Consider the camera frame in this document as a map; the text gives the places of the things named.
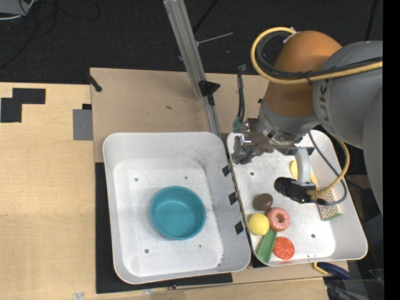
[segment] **black floor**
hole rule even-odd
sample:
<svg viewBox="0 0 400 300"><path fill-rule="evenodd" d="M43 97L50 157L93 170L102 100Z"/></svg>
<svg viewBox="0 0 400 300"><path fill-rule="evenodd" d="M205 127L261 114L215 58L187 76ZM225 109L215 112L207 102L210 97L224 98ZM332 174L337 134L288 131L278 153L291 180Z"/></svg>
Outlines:
<svg viewBox="0 0 400 300"><path fill-rule="evenodd" d="M383 40L383 0L184 1L198 41L233 33L199 45L207 73L235 73L249 63L254 38L275 26L321 31L342 45ZM9 16L0 4L0 18ZM163 0L38 0L27 16L0 20L0 81L88 83L90 67L184 71L176 51ZM351 151L349 175L365 174L362 152ZM351 280L375 283L371 270L383 270L383 217L368 190L361 196L357 211L370 250L349 263Z"/></svg>

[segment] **black clamp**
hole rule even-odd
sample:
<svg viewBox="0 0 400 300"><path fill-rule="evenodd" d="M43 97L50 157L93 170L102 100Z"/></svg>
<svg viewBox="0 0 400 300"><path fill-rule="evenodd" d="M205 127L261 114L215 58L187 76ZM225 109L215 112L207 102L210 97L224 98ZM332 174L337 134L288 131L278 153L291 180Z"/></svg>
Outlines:
<svg viewBox="0 0 400 300"><path fill-rule="evenodd" d="M201 95L203 97L208 98L208 103L211 106L215 106L213 93L216 92L219 87L221 87L221 85L218 83L215 83L215 82L211 82L211 81L207 81L207 80L201 80L199 82L199 88L201 91Z"/></svg>

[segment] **teal bowl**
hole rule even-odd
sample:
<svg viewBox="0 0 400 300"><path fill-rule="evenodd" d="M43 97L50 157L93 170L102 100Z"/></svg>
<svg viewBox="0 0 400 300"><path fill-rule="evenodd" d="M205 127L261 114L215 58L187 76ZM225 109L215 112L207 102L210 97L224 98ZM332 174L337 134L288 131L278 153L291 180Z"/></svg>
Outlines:
<svg viewBox="0 0 400 300"><path fill-rule="evenodd" d="M165 187L151 201L151 221L173 240L193 238L204 227L206 208L199 196L181 186Z"/></svg>

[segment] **pink donut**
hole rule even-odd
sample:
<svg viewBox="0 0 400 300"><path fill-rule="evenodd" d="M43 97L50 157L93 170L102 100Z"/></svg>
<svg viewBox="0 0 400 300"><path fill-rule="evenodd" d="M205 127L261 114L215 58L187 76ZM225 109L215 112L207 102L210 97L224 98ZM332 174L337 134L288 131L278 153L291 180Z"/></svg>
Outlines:
<svg viewBox="0 0 400 300"><path fill-rule="evenodd" d="M276 232L286 230L290 225L290 215L281 207L272 207L267 212L269 227Z"/></svg>

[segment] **yellow ball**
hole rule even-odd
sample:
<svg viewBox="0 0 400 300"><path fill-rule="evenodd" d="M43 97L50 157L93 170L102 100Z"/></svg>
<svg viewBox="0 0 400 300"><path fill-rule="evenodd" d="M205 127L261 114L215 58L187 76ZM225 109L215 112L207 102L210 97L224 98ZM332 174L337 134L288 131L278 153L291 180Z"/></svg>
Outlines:
<svg viewBox="0 0 400 300"><path fill-rule="evenodd" d="M249 229L254 234L265 236L269 230L267 216L262 213L254 213L249 219Z"/></svg>

